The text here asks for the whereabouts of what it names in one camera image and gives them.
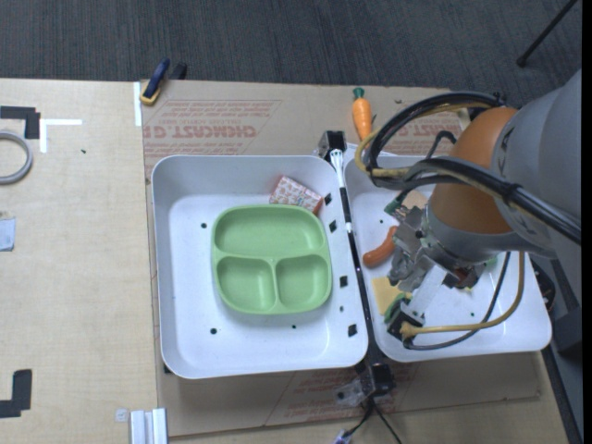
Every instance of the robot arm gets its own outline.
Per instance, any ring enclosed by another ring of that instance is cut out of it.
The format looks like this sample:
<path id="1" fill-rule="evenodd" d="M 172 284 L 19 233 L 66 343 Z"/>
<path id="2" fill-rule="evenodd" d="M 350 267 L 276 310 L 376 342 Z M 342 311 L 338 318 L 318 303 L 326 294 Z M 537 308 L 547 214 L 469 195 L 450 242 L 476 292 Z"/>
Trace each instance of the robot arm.
<path id="1" fill-rule="evenodd" d="M 413 298 L 391 308 L 393 335 L 413 336 L 401 326 L 422 326 L 441 284 L 473 287 L 485 263 L 502 252 L 558 258 L 581 301 L 581 80 L 579 70 L 520 110 L 483 94 L 442 95 L 406 109 L 361 143 L 358 166 L 377 186 L 401 191 L 388 206 L 400 220 L 388 278 Z M 404 169 L 378 165 L 377 155 L 402 125 L 462 106 L 485 110 L 450 156 Z M 423 209 L 401 207 L 409 190 L 427 183 L 436 187 Z"/>

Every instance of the table surface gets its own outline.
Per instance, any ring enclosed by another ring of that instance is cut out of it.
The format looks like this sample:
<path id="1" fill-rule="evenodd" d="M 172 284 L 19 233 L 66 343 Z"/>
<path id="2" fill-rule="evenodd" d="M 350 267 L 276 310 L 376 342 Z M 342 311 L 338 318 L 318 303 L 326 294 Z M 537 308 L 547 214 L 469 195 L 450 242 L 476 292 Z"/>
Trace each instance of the table surface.
<path id="1" fill-rule="evenodd" d="M 30 141 L 29 175 L 0 186 L 0 218 L 17 222 L 14 250 L 0 253 L 0 400 L 10 398 L 14 371 L 31 369 L 33 376 L 31 409 L 0 419 L 3 442 L 128 442 L 128 424 L 118 421 L 117 410 L 158 406 L 142 127 L 134 89 L 132 82 L 0 84 L 0 105 L 34 106 L 42 118 L 80 121 L 48 126 L 45 153 L 39 141 Z M 6 146 L 0 150 L 4 174 L 19 154 Z M 388 420 L 403 443 L 567 442 L 538 352 L 533 360 L 539 383 L 533 398 L 396 413 Z M 326 443 L 357 421 L 175 442 Z M 377 416 L 354 439 L 395 442 Z"/>

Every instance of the gray carpet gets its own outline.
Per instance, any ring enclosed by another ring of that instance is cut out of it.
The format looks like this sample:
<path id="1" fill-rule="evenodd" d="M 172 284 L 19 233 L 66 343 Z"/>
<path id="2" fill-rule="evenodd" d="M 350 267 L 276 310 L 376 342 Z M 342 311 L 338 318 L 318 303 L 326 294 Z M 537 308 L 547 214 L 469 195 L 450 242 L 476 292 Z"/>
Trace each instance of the gray carpet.
<path id="1" fill-rule="evenodd" d="M 519 107 L 582 66 L 582 0 L 516 65 L 568 1 L 0 0 L 0 78 L 139 80 L 168 56 L 192 80 L 446 87 Z"/>

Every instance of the yellow cable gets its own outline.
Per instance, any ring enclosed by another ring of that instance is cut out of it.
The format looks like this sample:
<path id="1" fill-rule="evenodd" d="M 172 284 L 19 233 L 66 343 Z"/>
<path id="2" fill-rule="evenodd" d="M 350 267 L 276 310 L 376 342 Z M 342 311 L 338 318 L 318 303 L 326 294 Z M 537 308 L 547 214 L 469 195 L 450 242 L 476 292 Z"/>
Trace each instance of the yellow cable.
<path id="1" fill-rule="evenodd" d="M 427 117 L 430 115 L 439 114 L 441 112 L 457 112 L 459 110 L 462 110 L 464 108 L 469 108 L 469 107 L 491 108 L 491 105 L 488 105 L 485 103 L 480 103 L 480 102 L 474 102 L 474 103 L 468 103 L 468 104 L 455 104 L 455 105 L 450 105 L 450 104 L 445 103 L 442 105 L 438 105 L 431 110 L 428 110 L 427 112 L 425 112 L 424 114 L 421 114 L 420 116 L 414 118 L 413 120 L 421 118 L 421 117 Z M 358 146 L 355 150 L 355 155 L 353 158 L 355 165 L 361 171 L 366 173 L 367 175 L 369 175 L 370 173 L 367 170 L 367 166 L 362 161 L 362 153 L 363 153 L 364 149 L 366 148 L 366 146 L 368 146 L 368 144 L 370 144 L 370 142 L 380 132 L 380 130 L 381 129 L 376 129 L 376 130 L 372 131 L 367 137 L 365 137 L 360 142 L 360 144 L 358 144 Z M 405 173 L 407 173 L 408 170 L 409 170 L 408 167 L 396 167 L 396 168 L 377 167 L 372 170 L 372 176 L 374 176 L 375 178 L 402 178 L 405 175 Z"/>
<path id="2" fill-rule="evenodd" d="M 484 323 L 465 324 L 461 326 L 416 327 L 411 325 L 407 321 L 403 321 L 400 329 L 400 333 L 403 337 L 403 340 L 411 339 L 415 337 L 417 334 L 428 334 L 432 332 L 461 332 L 464 330 L 480 330 L 488 327 L 497 326 L 498 324 L 505 321 L 516 310 L 518 304 L 520 304 L 520 301 L 522 300 L 522 296 L 524 293 L 524 252 L 519 253 L 518 262 L 518 290 L 516 291 L 516 298 L 514 299 L 512 306 L 510 306 L 510 309 L 508 309 L 500 317 Z"/>

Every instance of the green divided plate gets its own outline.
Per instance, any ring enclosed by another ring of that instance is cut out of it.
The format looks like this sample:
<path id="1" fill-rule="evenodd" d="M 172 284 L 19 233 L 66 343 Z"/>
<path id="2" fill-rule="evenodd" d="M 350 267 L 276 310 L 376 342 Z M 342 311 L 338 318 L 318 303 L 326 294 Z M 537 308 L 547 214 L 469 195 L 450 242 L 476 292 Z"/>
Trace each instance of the green divided plate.
<path id="1" fill-rule="evenodd" d="M 224 211 L 213 227 L 212 263 L 220 297 L 242 313 L 303 313 L 331 293 L 325 230 L 300 206 L 254 204 Z"/>

